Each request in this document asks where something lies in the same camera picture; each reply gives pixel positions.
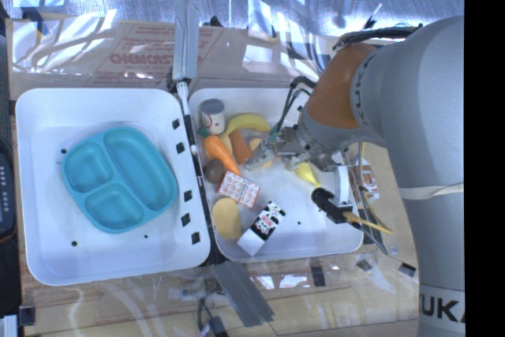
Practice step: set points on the orange sausage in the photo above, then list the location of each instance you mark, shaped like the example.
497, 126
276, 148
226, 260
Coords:
240, 148

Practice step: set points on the blue divided plate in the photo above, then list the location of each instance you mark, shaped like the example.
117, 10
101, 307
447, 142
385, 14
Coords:
118, 177

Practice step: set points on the orange and white packet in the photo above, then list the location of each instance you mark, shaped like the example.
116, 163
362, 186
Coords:
236, 189

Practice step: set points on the yellow round biscuit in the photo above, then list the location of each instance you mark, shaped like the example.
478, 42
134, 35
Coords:
255, 144

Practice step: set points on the yellow potato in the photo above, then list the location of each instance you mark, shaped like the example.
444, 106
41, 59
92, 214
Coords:
227, 219

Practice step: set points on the white cow print carton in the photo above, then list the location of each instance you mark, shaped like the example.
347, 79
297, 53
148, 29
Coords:
262, 229

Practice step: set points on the white plastic tray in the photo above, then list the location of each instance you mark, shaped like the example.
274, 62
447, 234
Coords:
47, 185
300, 205

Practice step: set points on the brown cardboard board red print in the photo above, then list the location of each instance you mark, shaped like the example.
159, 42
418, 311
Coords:
130, 59

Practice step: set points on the orange and white small carton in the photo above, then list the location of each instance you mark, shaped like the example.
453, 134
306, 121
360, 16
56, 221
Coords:
369, 181

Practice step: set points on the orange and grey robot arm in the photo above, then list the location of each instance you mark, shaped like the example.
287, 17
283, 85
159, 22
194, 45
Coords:
418, 98

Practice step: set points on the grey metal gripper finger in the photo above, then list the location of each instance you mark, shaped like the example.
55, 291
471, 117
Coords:
292, 162
258, 161

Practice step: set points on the orange carrot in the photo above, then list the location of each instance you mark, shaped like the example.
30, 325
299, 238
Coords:
219, 150

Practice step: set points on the white can with grey top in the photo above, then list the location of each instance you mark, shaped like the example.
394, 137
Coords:
213, 116

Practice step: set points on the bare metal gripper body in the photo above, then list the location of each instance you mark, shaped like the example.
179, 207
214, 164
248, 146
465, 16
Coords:
294, 146

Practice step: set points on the yellow banana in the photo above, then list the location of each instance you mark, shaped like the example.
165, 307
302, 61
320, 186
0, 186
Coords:
246, 122

